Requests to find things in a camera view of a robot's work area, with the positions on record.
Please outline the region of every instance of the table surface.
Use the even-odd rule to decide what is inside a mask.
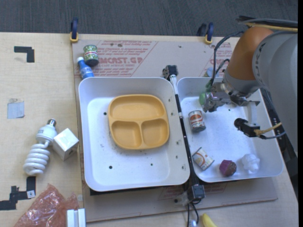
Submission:
[[[8,200],[11,186],[26,190],[22,169],[30,147],[36,143],[36,133],[49,119],[56,119],[58,132],[69,128],[78,136],[76,96],[72,47],[68,34],[0,33],[0,201]],[[201,42],[201,37],[142,36],[142,35],[79,35],[80,39],[181,41]],[[235,46],[238,38],[230,38]],[[25,53],[14,53],[14,46],[31,46],[35,63],[27,63]],[[24,102],[23,118],[8,119],[7,104],[11,100]],[[80,156],[74,154],[66,161],[53,152],[45,173],[36,178],[36,196],[55,186],[65,197],[72,193],[82,195]],[[224,226],[299,226],[298,200],[286,166],[273,177],[278,199],[258,203],[198,210],[207,213],[219,227]],[[18,201],[16,210],[0,211],[3,227],[12,227],[31,206],[35,198]],[[186,226],[187,211],[136,218],[106,220],[88,223],[98,226]]]

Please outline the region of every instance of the blue bottle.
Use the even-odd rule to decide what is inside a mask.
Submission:
[[[91,67],[85,64],[83,57],[78,57],[77,62],[80,66],[80,75],[82,79],[94,77]]]

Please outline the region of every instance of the plastic bag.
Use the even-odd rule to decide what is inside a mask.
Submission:
[[[79,204],[74,193],[65,199],[54,186],[48,184],[14,227],[65,227],[66,211],[77,209]]]

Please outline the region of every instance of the green can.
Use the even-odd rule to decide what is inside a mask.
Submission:
[[[89,44],[86,45],[83,50],[85,64],[91,67],[97,66],[99,64],[97,47],[93,44]]]

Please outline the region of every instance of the yellow cable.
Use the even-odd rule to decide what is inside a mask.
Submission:
[[[290,32],[298,32],[297,28],[287,28],[287,27],[279,27],[279,26],[272,26],[272,25],[264,25],[264,24],[255,24],[255,23],[245,23],[247,26],[257,26],[257,27],[264,27],[273,30],[283,30],[283,31],[290,31]]]
[[[275,128],[277,128],[277,127],[279,127],[279,126],[281,126],[281,125],[282,125],[282,123],[280,122],[280,123],[277,123],[277,124],[274,125],[273,127],[268,128],[268,129],[266,129],[266,130],[254,130],[254,132],[256,133],[256,135],[264,134],[264,133],[266,133],[266,132],[268,132],[268,131],[274,130]]]

